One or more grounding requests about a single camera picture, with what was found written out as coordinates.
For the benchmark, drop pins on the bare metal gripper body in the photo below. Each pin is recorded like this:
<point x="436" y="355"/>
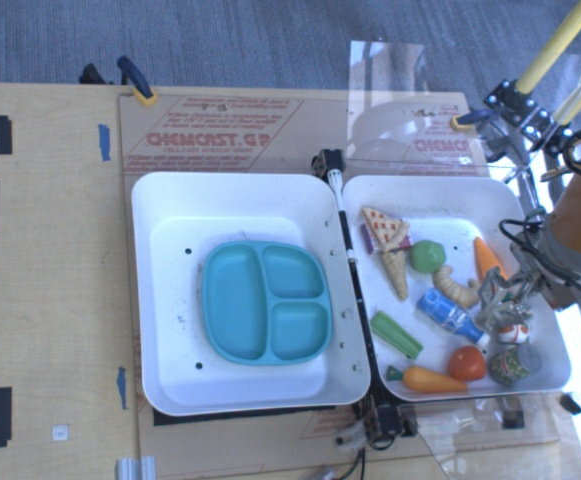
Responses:
<point x="527" y="268"/>

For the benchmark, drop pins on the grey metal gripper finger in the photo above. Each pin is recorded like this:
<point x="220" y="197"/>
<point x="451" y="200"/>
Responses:
<point x="516" y="312"/>
<point x="490" y="293"/>

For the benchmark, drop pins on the white and orange can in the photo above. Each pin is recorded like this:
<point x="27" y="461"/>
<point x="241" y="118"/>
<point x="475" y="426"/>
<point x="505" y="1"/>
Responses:
<point x="514" y="334"/>

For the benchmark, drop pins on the orange carrot without leaves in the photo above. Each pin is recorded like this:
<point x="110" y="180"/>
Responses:
<point x="486" y="260"/>

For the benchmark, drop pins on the beige croissant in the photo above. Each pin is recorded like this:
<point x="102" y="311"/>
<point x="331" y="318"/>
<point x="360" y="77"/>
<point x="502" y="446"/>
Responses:
<point x="452" y="288"/>

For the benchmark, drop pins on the blue bottle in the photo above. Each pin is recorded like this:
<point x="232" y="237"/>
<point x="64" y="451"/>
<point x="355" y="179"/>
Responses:
<point x="445" y="313"/>

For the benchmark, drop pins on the green can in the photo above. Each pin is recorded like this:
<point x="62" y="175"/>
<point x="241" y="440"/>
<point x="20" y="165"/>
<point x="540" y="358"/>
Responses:
<point x="507" y="366"/>

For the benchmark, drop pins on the red tomato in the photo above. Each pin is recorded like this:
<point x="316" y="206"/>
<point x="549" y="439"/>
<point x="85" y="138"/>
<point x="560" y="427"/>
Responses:
<point x="466" y="363"/>

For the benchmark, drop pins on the green apple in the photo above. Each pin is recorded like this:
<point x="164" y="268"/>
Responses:
<point x="427" y="256"/>

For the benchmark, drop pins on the beige ice cream cone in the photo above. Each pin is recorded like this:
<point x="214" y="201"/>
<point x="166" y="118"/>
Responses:
<point x="396" y="273"/>

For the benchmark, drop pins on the green celery stick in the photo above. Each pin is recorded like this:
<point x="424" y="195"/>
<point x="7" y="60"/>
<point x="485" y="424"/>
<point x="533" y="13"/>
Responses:
<point x="395" y="334"/>

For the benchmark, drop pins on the orange carrot with green top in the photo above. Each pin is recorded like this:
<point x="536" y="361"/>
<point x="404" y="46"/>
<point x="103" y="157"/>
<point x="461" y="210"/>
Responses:
<point x="430" y="379"/>

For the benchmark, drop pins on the white plastic tray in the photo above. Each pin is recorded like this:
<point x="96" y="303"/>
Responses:
<point x="170" y="293"/>
<point x="420" y="198"/>

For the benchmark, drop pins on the toy pizza slice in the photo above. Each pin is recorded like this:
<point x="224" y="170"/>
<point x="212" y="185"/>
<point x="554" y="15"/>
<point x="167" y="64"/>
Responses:
<point x="385" y="225"/>

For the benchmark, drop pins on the purple packet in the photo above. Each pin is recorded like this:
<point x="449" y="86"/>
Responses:
<point x="368" y="243"/>

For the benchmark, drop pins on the thin black and white rod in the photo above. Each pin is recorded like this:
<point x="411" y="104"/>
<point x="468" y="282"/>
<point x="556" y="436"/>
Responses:
<point x="350" y="258"/>

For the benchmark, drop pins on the blue divided plate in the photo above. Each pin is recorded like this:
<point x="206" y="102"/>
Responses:
<point x="235" y="303"/>

